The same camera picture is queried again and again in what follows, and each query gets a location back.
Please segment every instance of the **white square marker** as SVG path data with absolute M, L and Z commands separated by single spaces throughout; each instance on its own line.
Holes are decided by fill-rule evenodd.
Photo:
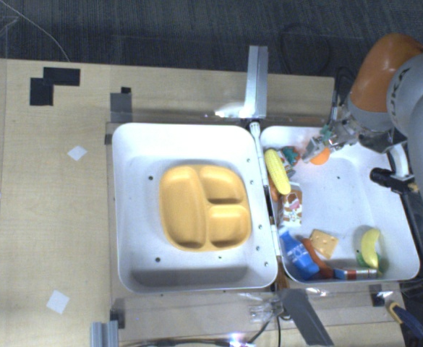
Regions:
M 87 150 L 79 145 L 71 149 L 67 154 L 74 160 L 80 160 L 87 153 Z
M 69 297 L 65 296 L 59 291 L 54 291 L 51 298 L 47 302 L 47 307 L 59 314 L 63 314 L 65 307 L 67 307 Z

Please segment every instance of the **sponge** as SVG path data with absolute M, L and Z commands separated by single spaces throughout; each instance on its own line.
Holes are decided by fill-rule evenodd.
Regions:
M 287 195 L 291 191 L 290 181 L 277 152 L 274 149 L 267 149 L 264 153 L 264 161 L 278 192 Z

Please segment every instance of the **table surface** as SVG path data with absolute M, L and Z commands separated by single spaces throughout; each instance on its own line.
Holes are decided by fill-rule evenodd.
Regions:
M 30 106 L 30 78 L 42 77 L 44 67 L 81 69 L 80 86 L 56 86 L 54 106 Z M 203 117 L 243 101 L 245 81 L 246 74 L 237 72 L 0 59 L 0 347 L 89 346 L 91 322 L 108 321 L 104 137 L 110 93 L 130 87 L 134 110 Z M 270 74 L 268 113 L 294 122 L 318 120 L 328 115 L 332 88 L 331 78 Z M 78 161 L 67 155 L 76 146 L 87 151 Z M 402 303 L 398 284 L 386 288 Z M 46 306 L 55 290 L 69 297 L 61 314 Z M 400 327 L 384 307 L 372 307 L 368 287 L 346 284 L 326 292 L 313 304 L 337 346 L 403 346 Z M 197 321 L 186 307 L 167 304 L 159 296 L 136 300 L 140 319 L 148 320 L 140 320 L 142 338 L 167 333 L 165 320 L 175 320 L 179 329 L 192 319 L 213 324 L 229 308 L 204 302 L 199 311 L 206 320 Z M 163 305 L 163 319 L 152 305 Z M 284 345 L 305 345 L 293 322 L 282 322 L 282 328 Z M 271 324 L 260 336 L 260 346 L 276 344 L 274 329 Z M 209 338 L 213 328 L 195 330 Z

